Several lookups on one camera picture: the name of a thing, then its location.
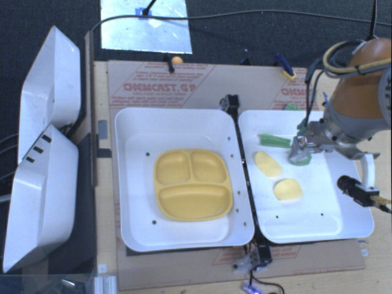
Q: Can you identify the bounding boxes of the long green toy vegetable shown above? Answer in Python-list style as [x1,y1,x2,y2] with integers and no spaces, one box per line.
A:
[258,133,292,149]

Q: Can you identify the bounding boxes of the brown cardboard board red print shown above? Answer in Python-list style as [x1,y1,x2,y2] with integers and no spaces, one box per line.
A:
[107,60,367,292]

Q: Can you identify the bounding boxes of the black cylinder on white bracket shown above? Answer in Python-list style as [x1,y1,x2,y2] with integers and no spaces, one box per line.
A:
[336,147,382,208]

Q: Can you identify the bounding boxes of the yellow toy potato chip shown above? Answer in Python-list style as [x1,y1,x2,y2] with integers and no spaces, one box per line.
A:
[273,178,304,201]
[254,151,283,178]

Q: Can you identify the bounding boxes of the thin black rod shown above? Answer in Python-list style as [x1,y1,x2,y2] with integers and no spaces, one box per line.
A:
[229,104,268,251]

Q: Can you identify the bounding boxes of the white plastic tray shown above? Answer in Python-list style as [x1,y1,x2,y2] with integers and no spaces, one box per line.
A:
[238,109,375,245]
[114,107,256,252]

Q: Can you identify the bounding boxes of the yellow divided plate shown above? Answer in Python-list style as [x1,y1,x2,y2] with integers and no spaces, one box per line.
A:
[153,148,235,222]

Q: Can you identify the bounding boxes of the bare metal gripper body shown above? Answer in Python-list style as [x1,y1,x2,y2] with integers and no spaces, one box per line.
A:
[304,121,349,155]

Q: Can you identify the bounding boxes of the green curved toy vegetable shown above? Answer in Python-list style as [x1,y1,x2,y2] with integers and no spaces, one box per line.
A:
[288,153,312,167]

